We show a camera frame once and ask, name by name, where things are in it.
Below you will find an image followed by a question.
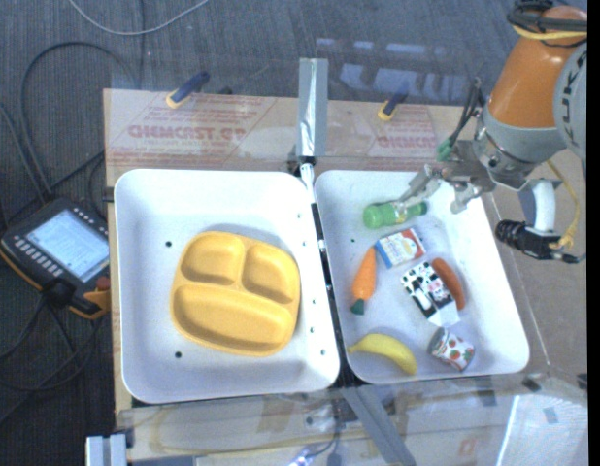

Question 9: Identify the brown cardboard board red print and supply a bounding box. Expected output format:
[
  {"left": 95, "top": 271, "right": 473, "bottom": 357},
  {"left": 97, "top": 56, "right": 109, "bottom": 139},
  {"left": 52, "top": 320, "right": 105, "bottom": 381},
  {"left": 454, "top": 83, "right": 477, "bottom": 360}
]
[{"left": 102, "top": 88, "right": 588, "bottom": 458}]

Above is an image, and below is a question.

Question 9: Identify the yellow divided plate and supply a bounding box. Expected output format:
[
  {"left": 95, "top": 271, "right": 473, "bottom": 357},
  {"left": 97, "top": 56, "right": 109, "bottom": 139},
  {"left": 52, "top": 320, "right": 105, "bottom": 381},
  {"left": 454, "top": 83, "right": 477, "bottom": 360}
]
[{"left": 169, "top": 230, "right": 302, "bottom": 357}]

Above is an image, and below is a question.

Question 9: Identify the clear bottle with green cap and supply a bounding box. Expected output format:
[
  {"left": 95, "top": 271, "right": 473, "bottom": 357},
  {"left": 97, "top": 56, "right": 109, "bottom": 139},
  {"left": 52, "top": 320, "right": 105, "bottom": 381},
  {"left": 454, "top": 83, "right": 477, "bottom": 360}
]
[{"left": 362, "top": 200, "right": 429, "bottom": 229}]

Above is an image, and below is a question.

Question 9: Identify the orange-brown sausage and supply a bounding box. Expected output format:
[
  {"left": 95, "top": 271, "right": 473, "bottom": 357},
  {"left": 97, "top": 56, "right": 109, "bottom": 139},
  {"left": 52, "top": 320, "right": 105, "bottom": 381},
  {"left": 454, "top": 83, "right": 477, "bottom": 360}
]
[{"left": 431, "top": 257, "right": 467, "bottom": 312}]

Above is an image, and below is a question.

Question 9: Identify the white can with red print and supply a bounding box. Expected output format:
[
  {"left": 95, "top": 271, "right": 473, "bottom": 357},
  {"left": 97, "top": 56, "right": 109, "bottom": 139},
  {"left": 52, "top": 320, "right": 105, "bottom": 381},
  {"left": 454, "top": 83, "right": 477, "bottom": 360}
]
[{"left": 427, "top": 327, "right": 476, "bottom": 373}]

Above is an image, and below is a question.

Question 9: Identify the black and white cow carton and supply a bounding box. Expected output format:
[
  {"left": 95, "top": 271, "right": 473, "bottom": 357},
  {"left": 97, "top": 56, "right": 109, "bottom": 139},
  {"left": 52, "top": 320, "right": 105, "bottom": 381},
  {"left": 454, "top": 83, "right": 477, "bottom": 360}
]
[{"left": 400, "top": 261, "right": 462, "bottom": 329}]

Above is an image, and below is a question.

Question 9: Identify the blue and white carton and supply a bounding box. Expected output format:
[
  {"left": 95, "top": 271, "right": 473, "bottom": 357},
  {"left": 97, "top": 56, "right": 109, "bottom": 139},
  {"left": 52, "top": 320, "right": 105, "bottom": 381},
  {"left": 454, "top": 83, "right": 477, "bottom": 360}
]
[{"left": 374, "top": 227, "right": 427, "bottom": 270}]

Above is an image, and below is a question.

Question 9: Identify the black cylinder on white bracket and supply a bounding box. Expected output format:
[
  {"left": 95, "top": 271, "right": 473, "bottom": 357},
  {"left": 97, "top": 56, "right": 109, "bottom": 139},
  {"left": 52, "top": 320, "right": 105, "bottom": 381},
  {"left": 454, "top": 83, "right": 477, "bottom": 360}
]
[{"left": 494, "top": 178, "right": 581, "bottom": 264}]

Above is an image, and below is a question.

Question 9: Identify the white plastic tray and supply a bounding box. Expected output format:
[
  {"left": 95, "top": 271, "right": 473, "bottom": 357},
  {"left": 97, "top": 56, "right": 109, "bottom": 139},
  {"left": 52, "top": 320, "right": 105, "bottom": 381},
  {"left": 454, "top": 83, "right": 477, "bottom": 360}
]
[
  {"left": 313, "top": 169, "right": 531, "bottom": 386},
  {"left": 113, "top": 167, "right": 341, "bottom": 405}
]

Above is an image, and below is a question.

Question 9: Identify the yellow banana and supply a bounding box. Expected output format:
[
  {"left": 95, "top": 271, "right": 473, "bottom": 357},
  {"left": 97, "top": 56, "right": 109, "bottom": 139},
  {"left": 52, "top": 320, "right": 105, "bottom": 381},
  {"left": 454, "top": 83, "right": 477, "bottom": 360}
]
[{"left": 347, "top": 333, "right": 418, "bottom": 377}]

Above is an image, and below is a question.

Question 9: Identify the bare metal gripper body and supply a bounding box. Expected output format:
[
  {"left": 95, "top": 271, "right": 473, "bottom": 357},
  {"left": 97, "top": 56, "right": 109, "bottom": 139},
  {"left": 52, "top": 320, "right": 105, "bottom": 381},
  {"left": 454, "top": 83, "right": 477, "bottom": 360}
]
[{"left": 437, "top": 139, "right": 537, "bottom": 193}]

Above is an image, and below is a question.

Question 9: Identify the orange carrot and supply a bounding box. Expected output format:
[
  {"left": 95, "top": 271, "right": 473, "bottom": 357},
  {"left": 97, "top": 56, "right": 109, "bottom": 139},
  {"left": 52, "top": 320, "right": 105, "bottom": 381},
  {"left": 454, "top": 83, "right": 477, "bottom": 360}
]
[{"left": 349, "top": 247, "right": 379, "bottom": 316}]

